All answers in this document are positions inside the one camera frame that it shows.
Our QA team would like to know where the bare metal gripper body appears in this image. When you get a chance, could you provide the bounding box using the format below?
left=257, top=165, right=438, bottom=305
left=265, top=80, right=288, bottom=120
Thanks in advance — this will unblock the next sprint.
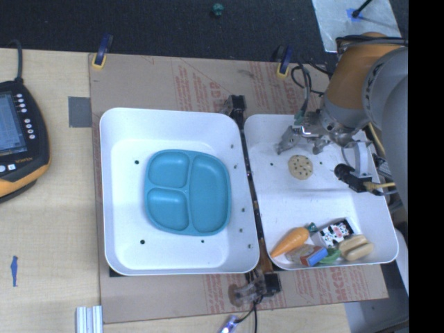
left=299, top=110, right=358, bottom=146

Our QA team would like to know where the beige chocolate chip biscuit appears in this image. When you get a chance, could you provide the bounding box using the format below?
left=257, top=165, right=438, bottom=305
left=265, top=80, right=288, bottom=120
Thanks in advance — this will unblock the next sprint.
left=287, top=154, right=314, bottom=180

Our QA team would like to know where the white plastic tray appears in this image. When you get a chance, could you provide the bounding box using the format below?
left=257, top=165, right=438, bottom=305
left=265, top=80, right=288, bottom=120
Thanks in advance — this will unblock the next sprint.
left=244, top=114, right=400, bottom=271
left=99, top=107, right=261, bottom=277

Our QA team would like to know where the white cow print carton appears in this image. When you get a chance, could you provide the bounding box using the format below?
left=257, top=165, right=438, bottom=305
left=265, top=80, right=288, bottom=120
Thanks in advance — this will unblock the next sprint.
left=310, top=216, right=360, bottom=249

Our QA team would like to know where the blue divided plate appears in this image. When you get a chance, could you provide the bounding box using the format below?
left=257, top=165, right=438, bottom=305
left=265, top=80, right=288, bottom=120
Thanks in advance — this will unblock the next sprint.
left=144, top=148, right=232, bottom=237

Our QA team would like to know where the orange carrot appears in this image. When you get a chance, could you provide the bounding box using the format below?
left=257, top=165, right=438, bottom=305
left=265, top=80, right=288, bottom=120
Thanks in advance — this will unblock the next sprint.
left=269, top=223, right=318, bottom=259

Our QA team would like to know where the tan bread bun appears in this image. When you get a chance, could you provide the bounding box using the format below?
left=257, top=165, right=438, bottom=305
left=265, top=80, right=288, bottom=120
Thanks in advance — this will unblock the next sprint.
left=338, top=234, right=375, bottom=262

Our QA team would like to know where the orange and blue carton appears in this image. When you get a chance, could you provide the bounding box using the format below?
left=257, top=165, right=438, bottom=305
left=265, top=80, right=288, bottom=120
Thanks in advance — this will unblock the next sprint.
left=299, top=245, right=329, bottom=268

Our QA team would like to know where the green curved toy piece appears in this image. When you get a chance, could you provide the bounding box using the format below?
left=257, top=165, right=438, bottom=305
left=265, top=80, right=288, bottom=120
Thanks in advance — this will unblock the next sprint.
left=318, top=248, right=343, bottom=265

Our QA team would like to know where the brown cardboard board red print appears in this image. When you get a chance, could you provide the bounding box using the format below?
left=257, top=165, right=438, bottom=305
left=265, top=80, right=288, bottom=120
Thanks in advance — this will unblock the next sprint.
left=88, top=53, right=390, bottom=325

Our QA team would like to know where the black block with thin wires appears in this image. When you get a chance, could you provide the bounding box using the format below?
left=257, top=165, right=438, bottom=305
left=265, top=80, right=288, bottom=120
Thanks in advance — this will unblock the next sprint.
left=224, top=94, right=248, bottom=118
left=264, top=272, right=282, bottom=296

